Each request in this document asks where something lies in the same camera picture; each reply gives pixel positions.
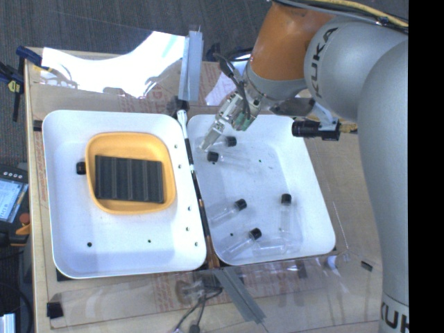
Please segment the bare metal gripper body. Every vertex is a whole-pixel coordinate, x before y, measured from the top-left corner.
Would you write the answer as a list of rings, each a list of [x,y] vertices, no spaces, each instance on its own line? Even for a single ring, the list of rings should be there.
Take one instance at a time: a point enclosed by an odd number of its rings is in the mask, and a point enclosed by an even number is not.
[[[224,131],[227,125],[237,131],[246,131],[262,109],[263,94],[236,91],[221,104],[216,113],[214,127]]]

